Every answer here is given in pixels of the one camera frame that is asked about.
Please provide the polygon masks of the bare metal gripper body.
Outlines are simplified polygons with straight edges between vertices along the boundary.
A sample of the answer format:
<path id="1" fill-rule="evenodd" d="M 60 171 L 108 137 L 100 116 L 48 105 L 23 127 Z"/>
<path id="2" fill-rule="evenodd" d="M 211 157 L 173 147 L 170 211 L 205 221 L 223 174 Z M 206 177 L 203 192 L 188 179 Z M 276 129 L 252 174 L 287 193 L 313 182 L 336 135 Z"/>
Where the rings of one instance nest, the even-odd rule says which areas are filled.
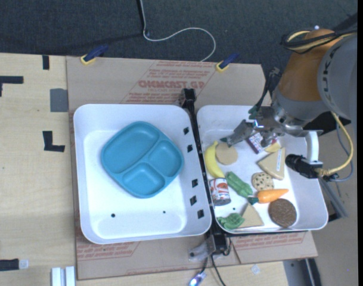
<path id="1" fill-rule="evenodd" d="M 304 121 L 292 117 L 279 106 L 261 106 L 254 109 L 252 120 L 254 120 L 254 129 L 263 135 L 301 136 L 304 131 Z"/>

